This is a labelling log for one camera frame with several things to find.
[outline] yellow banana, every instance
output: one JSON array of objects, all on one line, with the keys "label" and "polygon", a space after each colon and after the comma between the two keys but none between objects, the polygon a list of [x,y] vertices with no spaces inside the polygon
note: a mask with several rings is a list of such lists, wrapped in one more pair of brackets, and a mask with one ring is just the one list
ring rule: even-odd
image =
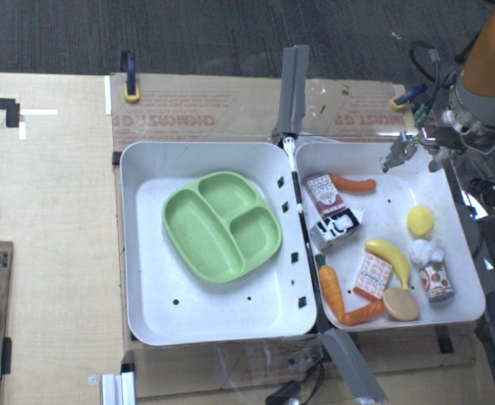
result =
[{"label": "yellow banana", "polygon": [[365,242],[365,250],[378,258],[389,262],[397,277],[402,283],[402,288],[408,290],[408,277],[410,276],[410,263],[398,247],[383,239],[371,239]]}]

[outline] carrot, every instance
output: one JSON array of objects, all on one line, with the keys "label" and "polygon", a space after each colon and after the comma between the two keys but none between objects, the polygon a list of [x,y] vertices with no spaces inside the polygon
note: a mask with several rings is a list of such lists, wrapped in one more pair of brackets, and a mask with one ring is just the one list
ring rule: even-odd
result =
[{"label": "carrot", "polygon": [[381,314],[384,311],[384,303],[381,300],[371,301],[365,306],[352,312],[345,312],[342,316],[338,316],[339,321],[344,326],[355,326],[362,322],[367,322],[374,316]]},{"label": "carrot", "polygon": [[345,305],[342,301],[341,286],[339,285],[337,273],[333,267],[324,264],[319,268],[318,277],[322,294],[340,321],[345,313]]},{"label": "carrot", "polygon": [[337,174],[331,174],[330,178],[335,187],[344,192],[372,192],[376,187],[376,181],[373,179],[355,181]]}]

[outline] wooden table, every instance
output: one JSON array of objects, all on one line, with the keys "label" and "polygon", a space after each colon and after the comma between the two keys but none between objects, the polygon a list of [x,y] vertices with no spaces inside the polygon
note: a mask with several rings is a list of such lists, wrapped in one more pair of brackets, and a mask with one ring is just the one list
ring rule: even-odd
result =
[{"label": "wooden table", "polygon": [[[105,77],[0,73],[0,97],[27,115],[26,137],[0,111],[0,240],[14,243],[8,331],[11,373],[2,404],[97,404],[100,374],[123,349],[111,117]],[[469,364],[377,375],[390,403],[495,403],[483,347]],[[242,403],[206,393],[144,403]],[[313,403],[356,403],[329,380]]]}]

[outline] dark fabric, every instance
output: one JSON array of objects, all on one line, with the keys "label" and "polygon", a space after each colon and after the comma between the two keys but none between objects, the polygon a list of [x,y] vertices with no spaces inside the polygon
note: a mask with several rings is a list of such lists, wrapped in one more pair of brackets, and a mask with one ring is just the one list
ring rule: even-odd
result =
[{"label": "dark fabric", "polygon": [[425,78],[411,41],[454,65],[492,10],[482,0],[0,0],[0,72],[107,74],[130,50],[139,72],[280,78],[282,49],[309,45],[310,78],[412,87]]}]

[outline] green plate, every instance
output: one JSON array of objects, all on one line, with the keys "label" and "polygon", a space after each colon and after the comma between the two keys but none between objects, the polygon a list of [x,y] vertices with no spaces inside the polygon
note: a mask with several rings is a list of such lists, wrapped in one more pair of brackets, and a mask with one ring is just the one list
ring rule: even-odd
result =
[{"label": "green plate", "polygon": [[230,171],[206,175],[172,193],[164,228],[200,278],[225,283],[259,267],[282,241],[277,218],[261,194]]}]

